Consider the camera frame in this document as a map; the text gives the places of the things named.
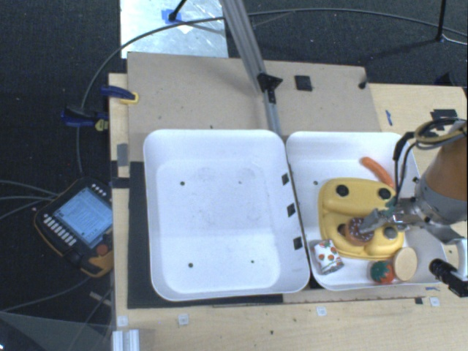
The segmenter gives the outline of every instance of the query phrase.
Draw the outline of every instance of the metal bracket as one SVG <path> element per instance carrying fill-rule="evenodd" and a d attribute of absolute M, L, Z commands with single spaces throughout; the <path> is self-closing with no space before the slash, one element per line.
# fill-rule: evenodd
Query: metal bracket
<path fill-rule="evenodd" d="M 265 73 L 260 73 L 257 76 L 258 84 L 262 92 L 268 92 L 268 101 L 271 104 L 276 104 L 275 89 L 283 81 L 281 78 L 274 77 Z"/>

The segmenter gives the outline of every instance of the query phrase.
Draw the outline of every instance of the orange carrot toy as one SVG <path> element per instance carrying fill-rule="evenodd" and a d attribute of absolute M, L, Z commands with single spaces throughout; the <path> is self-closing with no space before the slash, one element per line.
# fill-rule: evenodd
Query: orange carrot toy
<path fill-rule="evenodd" d="M 379 181 L 383 182 L 387 186 L 392 187 L 393 189 L 395 188 L 395 184 L 390 174 L 388 174 L 387 170 L 385 170 L 377 161 L 371 159 L 370 157 L 363 157 L 361 159 L 361 164 L 372 171 L 373 174 L 378 177 Z"/>

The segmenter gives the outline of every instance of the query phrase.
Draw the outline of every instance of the robot end effector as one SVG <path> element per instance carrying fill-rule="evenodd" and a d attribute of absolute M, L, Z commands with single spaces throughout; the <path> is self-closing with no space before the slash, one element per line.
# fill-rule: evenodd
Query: robot end effector
<path fill-rule="evenodd" d="M 449 133 L 439 137 L 431 130 L 440 125 L 451 124 Z M 411 198 L 399 199 L 404 180 L 406 157 L 402 165 L 401 180 L 398 177 L 398 160 L 401 150 L 411 138 L 413 146 L 420 149 L 440 148 L 436 158 L 416 182 Z M 396 145 L 393 155 L 396 163 L 396 196 L 388 208 L 374 209 L 364 218 L 361 233 L 375 230 L 384 224 L 393 224 L 399 230 L 422 227 L 444 244 L 455 244 L 458 249 L 458 270 L 441 260 L 431 262 L 430 271 L 458 296 L 468 296 L 467 239 L 450 226 L 467 220 L 467 122 L 456 118 L 444 118 L 428 122 L 407 133 Z"/>

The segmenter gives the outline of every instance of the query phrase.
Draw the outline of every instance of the cardboard sheet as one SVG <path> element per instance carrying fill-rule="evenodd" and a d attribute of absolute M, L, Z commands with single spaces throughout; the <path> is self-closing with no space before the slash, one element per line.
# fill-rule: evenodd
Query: cardboard sheet
<path fill-rule="evenodd" d="M 283 79 L 276 89 L 283 135 L 297 131 L 377 132 L 379 121 L 362 67 L 265 61 Z M 295 76 L 310 77 L 299 91 Z M 129 53 L 130 161 L 143 161 L 143 141 L 157 129 L 267 129 L 262 94 L 254 92 L 242 60 Z"/>

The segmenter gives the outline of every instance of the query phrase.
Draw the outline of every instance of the black carpet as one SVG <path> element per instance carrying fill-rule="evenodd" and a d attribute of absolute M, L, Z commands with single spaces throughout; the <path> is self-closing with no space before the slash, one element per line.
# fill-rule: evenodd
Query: black carpet
<path fill-rule="evenodd" d="M 249 12 L 292 8 L 348 8 L 411 17 L 435 25 L 441 0 L 244 0 Z M 448 0 L 445 26 L 467 31 L 468 0 Z M 79 106 L 95 70 L 119 46 L 119 0 L 0 0 L 0 179 L 65 190 L 80 176 L 72 127 L 61 122 L 65 105 Z M 297 12 L 252 18 L 264 59 L 359 65 L 375 83 L 433 84 L 446 72 L 467 84 L 467 47 L 436 42 L 437 28 L 379 15 L 343 11 Z M 445 31 L 466 42 L 466 36 Z M 237 56 L 228 40 L 230 56 Z M 123 72 L 115 58 L 107 72 Z M 87 108 L 105 111 L 105 99 L 92 89 Z M 83 171 L 110 178 L 107 133 L 82 129 Z M 0 197 L 39 195 L 0 184 Z M 0 200 L 0 217 L 32 200 Z M 85 279 L 40 239 L 32 206 L 0 220 L 0 309 L 42 298 Z M 84 321 L 110 277 L 15 313 Z M 103 306 L 91 318 L 106 323 Z"/>

